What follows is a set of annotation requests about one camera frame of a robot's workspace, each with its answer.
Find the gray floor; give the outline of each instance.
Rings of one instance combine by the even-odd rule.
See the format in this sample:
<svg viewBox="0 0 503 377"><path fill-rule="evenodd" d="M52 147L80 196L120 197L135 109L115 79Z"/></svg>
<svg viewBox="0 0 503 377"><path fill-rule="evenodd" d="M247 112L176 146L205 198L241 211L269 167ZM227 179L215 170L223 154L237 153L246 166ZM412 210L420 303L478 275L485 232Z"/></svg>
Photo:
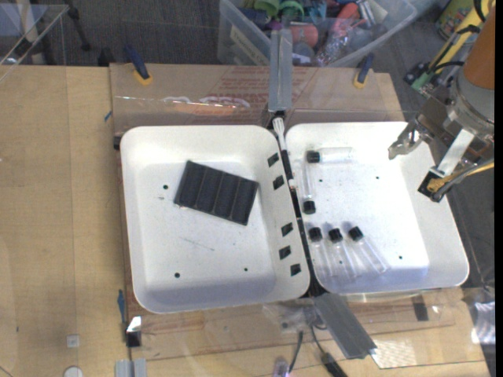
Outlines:
<svg viewBox="0 0 503 377"><path fill-rule="evenodd" d="M39 0L62 4L62 0ZM218 0L73 0L92 45L83 52L72 22L64 22L67 64L97 65L104 47L117 61L124 61L128 42L145 61L156 63L217 64ZM424 98L402 81L419 62L429 61L444 40L435 30L439 15L433 9L376 50L375 71L391 74L402 108L416 111ZM450 194L450 202L470 260L465 287L494 291L494 172L468 178ZM495 375L494 348L487 359Z"/></svg>

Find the wooden table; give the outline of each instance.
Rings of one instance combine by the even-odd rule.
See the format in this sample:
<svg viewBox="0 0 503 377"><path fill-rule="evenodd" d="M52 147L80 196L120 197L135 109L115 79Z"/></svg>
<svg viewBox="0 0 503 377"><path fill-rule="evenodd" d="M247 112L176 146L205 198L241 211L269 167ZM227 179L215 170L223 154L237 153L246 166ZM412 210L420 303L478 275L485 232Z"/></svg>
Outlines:
<svg viewBox="0 0 503 377"><path fill-rule="evenodd" d="M395 110L391 79L376 81ZM63 375L72 365L85 377L110 376L130 356L116 301L124 263L111 110L107 68L21 66L0 84L1 377ZM432 342L431 359L442 363L459 339L453 332L471 327L466 308L454 308L455 325L395 338ZM310 346L292 375L328 375L310 366ZM253 364L276 353L289 359L292 348L150 361L148 373L253 375ZM452 364L380 370L370 357L340 363L349 376L489 375L479 346Z"/></svg>

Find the black cap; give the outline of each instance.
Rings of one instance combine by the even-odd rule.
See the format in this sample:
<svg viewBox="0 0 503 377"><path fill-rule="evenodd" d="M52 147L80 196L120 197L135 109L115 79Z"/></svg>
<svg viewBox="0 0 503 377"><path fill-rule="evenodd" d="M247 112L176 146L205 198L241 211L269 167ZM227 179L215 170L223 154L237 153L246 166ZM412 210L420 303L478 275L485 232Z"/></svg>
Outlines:
<svg viewBox="0 0 503 377"><path fill-rule="evenodd" d="M329 232L329 238L333 243L339 243L343 240L343 234L340 232L339 228L335 228Z"/></svg>
<svg viewBox="0 0 503 377"><path fill-rule="evenodd" d="M304 201L303 208L304 208L304 214L311 215L316 212L316 205L314 205L314 201L311 201L310 199Z"/></svg>
<svg viewBox="0 0 503 377"><path fill-rule="evenodd" d="M314 242L318 242L323 239L323 235L321 234L320 228L311 228L309 229L309 237Z"/></svg>
<svg viewBox="0 0 503 377"><path fill-rule="evenodd" d="M353 229L349 231L349 236L351 239L353 239L355 242L358 242L359 240L363 239L363 233L360 230L359 227L355 226Z"/></svg>
<svg viewBox="0 0 503 377"><path fill-rule="evenodd" d="M320 152L316 151L307 151L306 152L306 161L308 163L319 163L320 162Z"/></svg>

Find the tripod leg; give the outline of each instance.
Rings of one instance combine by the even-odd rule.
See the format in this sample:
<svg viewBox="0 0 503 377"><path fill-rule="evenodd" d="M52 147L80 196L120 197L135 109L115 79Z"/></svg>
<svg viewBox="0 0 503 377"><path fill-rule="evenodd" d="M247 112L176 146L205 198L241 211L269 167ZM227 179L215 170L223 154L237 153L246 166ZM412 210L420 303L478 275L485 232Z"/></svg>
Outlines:
<svg viewBox="0 0 503 377"><path fill-rule="evenodd" d="M73 20L73 24L75 25L75 29L77 30L77 33L79 34L80 40L82 41L82 45L80 46L82 50L88 51L91 48L91 45L87 41L86 34L84 34L84 30L82 29L82 26L80 25L80 15L79 11L77 8L73 6L73 1L72 0L63 0L64 4L68 5L70 7L68 11L68 16Z"/></svg>

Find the white tray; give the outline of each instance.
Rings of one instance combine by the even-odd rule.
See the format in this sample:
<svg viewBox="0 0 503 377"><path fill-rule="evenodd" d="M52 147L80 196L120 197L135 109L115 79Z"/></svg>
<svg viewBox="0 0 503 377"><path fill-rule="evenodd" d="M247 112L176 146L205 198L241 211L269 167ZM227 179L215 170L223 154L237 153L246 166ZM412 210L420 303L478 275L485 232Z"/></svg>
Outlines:
<svg viewBox="0 0 503 377"><path fill-rule="evenodd" d="M382 276L363 275L349 284L318 275L328 291L452 287L468 276L447 200L433 203L417 192L433 165L428 146L387 158L387 147L404 126L302 124L287 133L291 163L311 148L354 149L352 162L316 168L316 195L322 198L316 199L316 214L303 214L307 229L320 226L326 236L332 227L347 232L358 225L391 265ZM258 126L138 127L124 135L120 151L134 293L147 310L275 302L306 292L310 275L288 184L273 188L278 176L286 180L284 169L281 161L271 167L267 161L279 155L272 133ZM248 225L173 203L187 160L259 183ZM283 236L281 227L288 224L293 229ZM284 247L291 254L280 259Z"/></svg>

